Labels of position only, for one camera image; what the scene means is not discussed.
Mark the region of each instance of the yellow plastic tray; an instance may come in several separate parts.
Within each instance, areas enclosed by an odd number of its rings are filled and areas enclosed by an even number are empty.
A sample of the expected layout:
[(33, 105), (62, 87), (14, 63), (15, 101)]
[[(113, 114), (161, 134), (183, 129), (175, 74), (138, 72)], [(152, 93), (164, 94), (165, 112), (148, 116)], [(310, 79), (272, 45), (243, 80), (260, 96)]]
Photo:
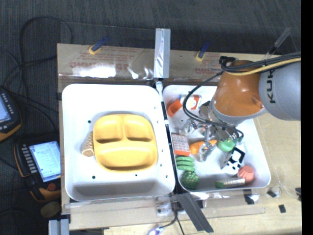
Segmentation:
[(93, 127), (98, 163), (107, 170), (134, 171), (157, 162), (157, 142), (150, 122), (139, 115), (103, 116)]

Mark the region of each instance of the blue clip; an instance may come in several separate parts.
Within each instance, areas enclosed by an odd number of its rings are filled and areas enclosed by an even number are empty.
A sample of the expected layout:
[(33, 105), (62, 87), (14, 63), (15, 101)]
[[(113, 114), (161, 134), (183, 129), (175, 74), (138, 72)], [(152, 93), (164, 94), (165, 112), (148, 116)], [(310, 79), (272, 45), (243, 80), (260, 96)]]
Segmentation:
[(100, 39), (97, 43), (89, 47), (89, 53), (92, 55), (97, 53), (101, 49), (101, 46), (104, 45), (109, 39), (109, 37)]
[(202, 49), (197, 53), (196, 59), (198, 61), (202, 61), (204, 58), (204, 54), (206, 52), (206, 50), (209, 48), (210, 43), (209, 42), (205, 42), (205, 44), (203, 45)]

